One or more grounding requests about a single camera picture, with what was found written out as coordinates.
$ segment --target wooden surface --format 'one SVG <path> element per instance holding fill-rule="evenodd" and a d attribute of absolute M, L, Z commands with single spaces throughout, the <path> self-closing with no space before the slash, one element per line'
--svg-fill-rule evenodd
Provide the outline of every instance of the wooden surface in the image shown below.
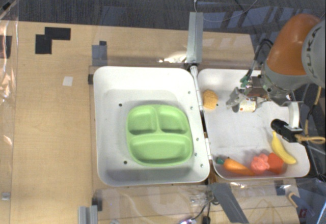
<path fill-rule="evenodd" d="M 52 55 L 35 54 L 35 34 L 44 34 L 46 26 L 71 28 L 71 40 L 53 40 Z M 20 22 L 11 224 L 77 223 L 78 207 L 91 203 L 96 169 L 92 169 L 87 78 L 91 46 L 99 40 L 107 41 L 112 60 L 146 56 L 154 61 L 179 51 L 185 53 L 187 32 Z M 253 58 L 246 35 L 205 33 L 203 45 L 204 59 L 216 61 L 214 64 L 223 61 L 228 66 L 249 66 Z M 73 77 L 72 86 L 63 86 L 65 76 Z M 167 193 L 165 189 L 160 187 L 162 196 Z M 151 201 L 151 193 L 143 196 L 136 192 L 127 198 L 120 190 L 110 190 L 118 197 L 108 196 L 107 201 L 121 198 L 122 205 L 129 205 L 130 211 L 121 209 L 130 216 L 119 219 L 121 224 L 175 223 L 186 217 L 186 211 L 168 217 L 149 215 L 153 211 L 146 203 Z M 256 223 L 262 216 L 273 217 L 274 207 L 276 215 L 284 218 L 278 221 L 274 217 L 270 223 L 296 223 L 295 209 L 284 198 L 281 207 L 275 195 L 267 198 L 270 204 L 266 206 L 264 197 L 251 204 L 240 203 Z M 159 205 L 168 206 L 172 199 L 161 197 Z M 139 217 L 135 209 L 147 212 L 146 218 Z M 228 223 L 220 207 L 212 208 L 211 217 L 212 224 Z M 109 224 L 110 220 L 100 223 Z"/>

